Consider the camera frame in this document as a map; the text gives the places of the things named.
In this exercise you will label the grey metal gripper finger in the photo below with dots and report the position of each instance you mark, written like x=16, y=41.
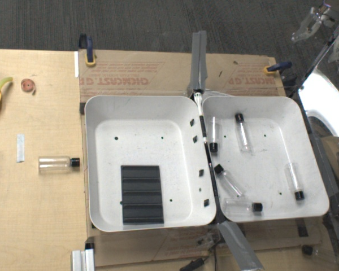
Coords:
x=305, y=31

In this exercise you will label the clear plastic bottle black cap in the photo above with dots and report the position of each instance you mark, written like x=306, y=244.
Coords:
x=299, y=195
x=256, y=207
x=213, y=147
x=228, y=181
x=242, y=134

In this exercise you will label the thin black and white rod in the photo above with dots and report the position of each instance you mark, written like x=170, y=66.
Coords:
x=204, y=130

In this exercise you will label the brown cardboard board red print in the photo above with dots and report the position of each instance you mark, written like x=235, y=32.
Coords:
x=169, y=72

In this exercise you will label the white plastic tray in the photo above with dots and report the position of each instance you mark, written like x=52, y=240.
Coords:
x=265, y=168
x=147, y=148

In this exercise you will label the black ribbed rack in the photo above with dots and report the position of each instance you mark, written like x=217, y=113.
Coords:
x=142, y=195

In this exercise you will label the pink round biscuit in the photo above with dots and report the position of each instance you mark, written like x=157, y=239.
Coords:
x=27, y=85

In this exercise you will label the wide clear bottle black cap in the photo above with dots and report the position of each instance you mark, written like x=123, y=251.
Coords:
x=55, y=164

